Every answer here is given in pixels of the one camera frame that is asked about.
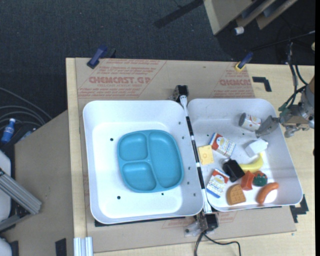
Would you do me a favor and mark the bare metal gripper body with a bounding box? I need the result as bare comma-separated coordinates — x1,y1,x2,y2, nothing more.
279,103,316,130

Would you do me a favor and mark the white and orange can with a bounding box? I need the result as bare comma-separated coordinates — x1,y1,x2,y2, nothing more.
238,112,262,132

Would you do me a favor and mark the yellow banana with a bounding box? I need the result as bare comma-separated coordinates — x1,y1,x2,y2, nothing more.
238,152,265,174

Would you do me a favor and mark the white orange blue carton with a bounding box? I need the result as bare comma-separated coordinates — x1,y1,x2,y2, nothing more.
208,132,237,159
205,168,231,199

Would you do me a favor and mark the white plastic tray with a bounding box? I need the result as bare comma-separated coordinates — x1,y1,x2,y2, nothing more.
186,97,304,213
82,99,205,225

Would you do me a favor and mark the red tomato with green top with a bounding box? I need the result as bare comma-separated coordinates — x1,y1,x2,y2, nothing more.
252,170,269,188

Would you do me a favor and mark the black carton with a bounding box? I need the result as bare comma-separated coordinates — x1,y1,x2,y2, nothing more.
222,158,246,183

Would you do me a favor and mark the orange sausage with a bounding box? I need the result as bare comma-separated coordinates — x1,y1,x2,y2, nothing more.
255,181,280,205

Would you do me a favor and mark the yellow cheese wedge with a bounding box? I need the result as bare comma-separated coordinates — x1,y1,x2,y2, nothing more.
197,144,215,167

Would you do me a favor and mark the brown waffle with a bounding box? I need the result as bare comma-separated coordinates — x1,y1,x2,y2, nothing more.
226,183,247,207

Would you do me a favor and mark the thin black and white rod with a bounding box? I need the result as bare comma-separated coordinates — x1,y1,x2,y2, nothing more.
179,95,212,214

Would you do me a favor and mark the blue divided plate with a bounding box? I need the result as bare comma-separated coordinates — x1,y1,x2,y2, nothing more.
116,129,185,194

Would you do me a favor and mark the brown cardboard board red print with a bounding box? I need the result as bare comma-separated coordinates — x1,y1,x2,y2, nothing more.
74,57,298,254

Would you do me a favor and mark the blue plastic bottle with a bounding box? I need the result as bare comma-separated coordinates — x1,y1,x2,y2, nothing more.
0,117,17,144

